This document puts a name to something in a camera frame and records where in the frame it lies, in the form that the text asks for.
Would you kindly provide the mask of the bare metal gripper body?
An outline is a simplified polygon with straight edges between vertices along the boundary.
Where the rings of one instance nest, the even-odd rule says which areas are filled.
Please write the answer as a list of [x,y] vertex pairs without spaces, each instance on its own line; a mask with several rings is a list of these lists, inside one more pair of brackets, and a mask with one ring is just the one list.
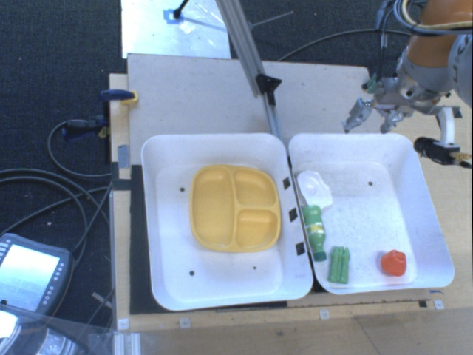
[[371,80],[372,107],[382,116],[411,116],[414,112],[431,115],[441,98],[449,95],[427,89],[410,76],[374,76]]

